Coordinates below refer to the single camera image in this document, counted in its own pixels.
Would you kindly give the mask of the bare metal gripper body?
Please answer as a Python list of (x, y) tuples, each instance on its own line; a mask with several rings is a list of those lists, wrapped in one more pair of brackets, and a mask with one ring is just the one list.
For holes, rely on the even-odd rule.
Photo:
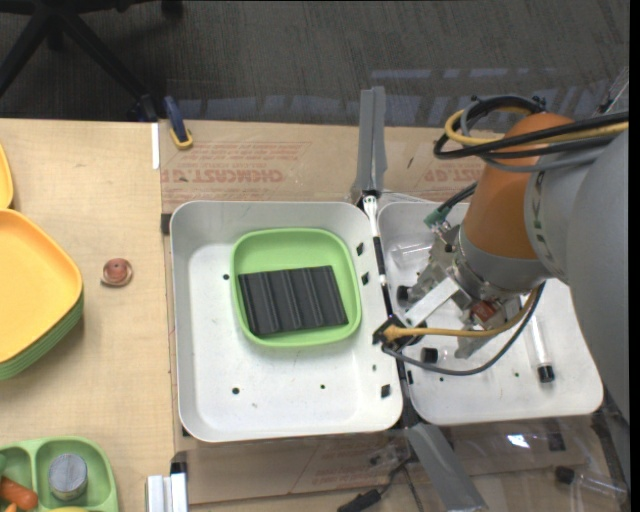
[(448, 278), (457, 286), (452, 298), (462, 311), (465, 325), (502, 326), (521, 311), (518, 295), (500, 289), (472, 270), (462, 249), (459, 225), (437, 224), (432, 231), (432, 279), (440, 282)]

